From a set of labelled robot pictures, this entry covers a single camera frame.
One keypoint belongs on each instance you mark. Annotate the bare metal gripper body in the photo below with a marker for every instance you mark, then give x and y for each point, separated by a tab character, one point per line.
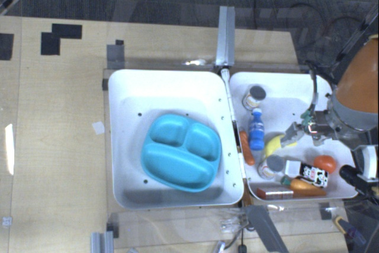
322	127

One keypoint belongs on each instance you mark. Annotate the orange sausage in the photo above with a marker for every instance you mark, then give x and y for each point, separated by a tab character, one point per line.
246	148

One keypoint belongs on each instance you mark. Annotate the red-brown flat packet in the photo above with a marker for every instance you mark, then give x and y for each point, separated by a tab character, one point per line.
274	194

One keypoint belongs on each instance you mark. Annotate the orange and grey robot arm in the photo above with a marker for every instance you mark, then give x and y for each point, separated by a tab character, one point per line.
359	80

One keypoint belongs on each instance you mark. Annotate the small grey-lidded can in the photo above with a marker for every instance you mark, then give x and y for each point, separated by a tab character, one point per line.
254	96
271	167

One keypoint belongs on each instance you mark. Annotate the orange carrot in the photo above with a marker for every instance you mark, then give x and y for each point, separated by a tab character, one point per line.
302	186

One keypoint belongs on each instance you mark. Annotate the yellow banana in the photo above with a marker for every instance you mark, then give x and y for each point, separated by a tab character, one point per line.
272	146

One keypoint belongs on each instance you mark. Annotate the white cube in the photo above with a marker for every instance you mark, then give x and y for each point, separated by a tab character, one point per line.
293	168

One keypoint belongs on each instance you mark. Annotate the black cylinder on white bracket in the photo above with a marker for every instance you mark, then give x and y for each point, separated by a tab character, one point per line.
359	177

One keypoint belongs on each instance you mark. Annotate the black and white cow carton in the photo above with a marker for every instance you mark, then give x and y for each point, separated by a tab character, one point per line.
315	176

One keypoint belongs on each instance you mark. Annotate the orange tomato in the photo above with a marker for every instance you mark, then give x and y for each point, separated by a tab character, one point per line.
325	163

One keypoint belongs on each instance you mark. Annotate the white plastic tray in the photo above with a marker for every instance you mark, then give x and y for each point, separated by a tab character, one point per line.
124	139
284	92

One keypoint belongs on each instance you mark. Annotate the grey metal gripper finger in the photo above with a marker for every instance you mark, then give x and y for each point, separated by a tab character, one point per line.
294	130
286	141

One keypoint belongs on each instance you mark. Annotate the blue divided plate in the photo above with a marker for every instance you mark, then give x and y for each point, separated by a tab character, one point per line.
177	160

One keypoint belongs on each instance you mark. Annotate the blue plastic bottle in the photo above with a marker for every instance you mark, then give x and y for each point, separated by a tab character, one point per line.
256	130

